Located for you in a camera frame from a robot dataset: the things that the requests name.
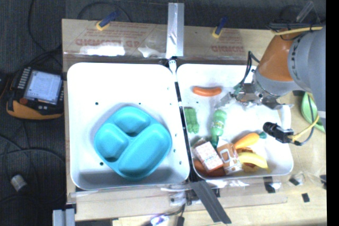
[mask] plastic toy food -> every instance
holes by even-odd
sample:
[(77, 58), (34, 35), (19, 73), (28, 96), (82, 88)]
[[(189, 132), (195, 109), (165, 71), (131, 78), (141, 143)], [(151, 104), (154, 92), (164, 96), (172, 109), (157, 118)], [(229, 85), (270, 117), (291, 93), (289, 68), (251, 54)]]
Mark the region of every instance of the plastic toy food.
[[(241, 153), (241, 152), (253, 152), (253, 150), (251, 148), (249, 148), (249, 147), (243, 147), (243, 148), (237, 149), (237, 152), (238, 153)], [(255, 164), (252, 164), (252, 163), (243, 163), (243, 170), (246, 173), (254, 173), (258, 169), (259, 169), (259, 167), (257, 165), (255, 165)]]
[(203, 88), (203, 87), (193, 87), (193, 93), (200, 96), (215, 96), (221, 93), (220, 87), (214, 88)]
[(193, 160), (193, 164), (194, 164), (195, 169), (196, 169), (200, 174), (203, 174), (203, 175), (206, 175), (206, 176), (210, 176), (210, 177), (222, 177), (222, 176), (225, 176), (224, 168), (218, 168), (218, 169), (216, 169), (216, 170), (207, 172), (207, 171), (205, 170), (205, 168), (203, 167), (203, 164), (202, 164), (199, 160), (194, 159), (194, 160)]
[(220, 157), (209, 141), (206, 142), (204, 139), (200, 139), (193, 146), (193, 153), (200, 160), (207, 172), (221, 168), (223, 165)]
[(262, 156), (259, 156), (253, 152), (240, 152), (238, 153), (238, 156), (241, 163), (255, 164), (260, 168), (266, 169), (267, 172), (270, 172), (269, 166), (267, 165), (267, 161)]
[(195, 112), (195, 109), (191, 107), (185, 107), (184, 113), (188, 132), (197, 134), (199, 132), (199, 124), (197, 121), (197, 113)]
[(226, 116), (227, 114), (223, 110), (216, 110), (213, 114), (213, 122), (211, 127), (211, 143), (214, 148), (217, 147), (219, 137), (224, 133)]
[(225, 140), (219, 140), (217, 151), (224, 163), (223, 167), (226, 175), (242, 170), (242, 163), (239, 160), (237, 150), (232, 143)]
[(243, 147), (247, 147), (249, 145), (253, 145), (257, 143), (260, 138), (266, 138), (266, 134), (265, 133), (260, 133), (260, 134), (249, 133), (246, 136), (239, 139), (237, 142), (235, 142), (234, 148), (237, 150)]

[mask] toy banana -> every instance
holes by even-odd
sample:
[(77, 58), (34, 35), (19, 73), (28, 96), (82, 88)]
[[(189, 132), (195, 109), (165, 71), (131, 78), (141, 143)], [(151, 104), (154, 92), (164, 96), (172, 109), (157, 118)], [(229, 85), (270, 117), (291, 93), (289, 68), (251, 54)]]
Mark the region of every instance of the toy banana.
[(268, 172), (270, 171), (266, 159), (260, 155), (253, 152), (240, 152), (238, 155), (241, 163), (252, 163), (266, 169)]

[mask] wooden table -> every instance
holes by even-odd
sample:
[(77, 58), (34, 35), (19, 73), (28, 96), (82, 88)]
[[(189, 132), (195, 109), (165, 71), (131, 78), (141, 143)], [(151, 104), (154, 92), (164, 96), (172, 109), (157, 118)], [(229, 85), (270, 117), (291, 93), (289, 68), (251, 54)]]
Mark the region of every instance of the wooden table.
[[(197, 28), (197, 32), (210, 32), (209, 28)], [(238, 30), (244, 50), (252, 51), (261, 59), (267, 45), (273, 38), (268, 30)], [(74, 61), (64, 58), (64, 67)], [(301, 97), (292, 93), (280, 98), (281, 103), (294, 104), (292, 107), (292, 128), (299, 132), (309, 124), (300, 111)], [(150, 218), (163, 212), (176, 211), (179, 206), (171, 202), (175, 193), (158, 187), (142, 189), (114, 189), (113, 191), (77, 192), (69, 171), (69, 123), (67, 106), (67, 82), (65, 81), (65, 123), (66, 123), (66, 170), (68, 203), (76, 203), (76, 221), (111, 219), (112, 225), (144, 225)], [(233, 225), (326, 225), (327, 195), (319, 175), (326, 174), (326, 134), (315, 129), (311, 140), (302, 147), (290, 145), (294, 168), (289, 176), (282, 177), (277, 193), (267, 193), (264, 186), (257, 192), (233, 193), (227, 189), (220, 192), (220, 202)], [(289, 181), (298, 177), (299, 185)], [(309, 197), (305, 202), (303, 195)], [(185, 226), (214, 224), (204, 206), (197, 201), (186, 206)], [(177, 216), (170, 216), (167, 225), (175, 225)]]

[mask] display screen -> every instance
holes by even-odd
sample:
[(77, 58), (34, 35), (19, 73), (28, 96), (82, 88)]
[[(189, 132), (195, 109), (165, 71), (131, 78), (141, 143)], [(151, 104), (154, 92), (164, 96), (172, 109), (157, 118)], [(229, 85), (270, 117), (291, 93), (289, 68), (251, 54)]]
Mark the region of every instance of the display screen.
[(33, 70), (24, 98), (56, 105), (62, 83), (59, 75)]

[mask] handheld device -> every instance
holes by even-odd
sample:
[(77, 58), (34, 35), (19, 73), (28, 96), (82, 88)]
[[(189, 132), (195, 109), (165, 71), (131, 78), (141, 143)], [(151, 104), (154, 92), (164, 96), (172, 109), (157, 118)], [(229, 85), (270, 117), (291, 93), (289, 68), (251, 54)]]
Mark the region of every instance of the handheld device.
[(25, 67), (13, 78), (8, 90), (7, 113), (19, 119), (47, 120), (64, 112), (61, 74)]

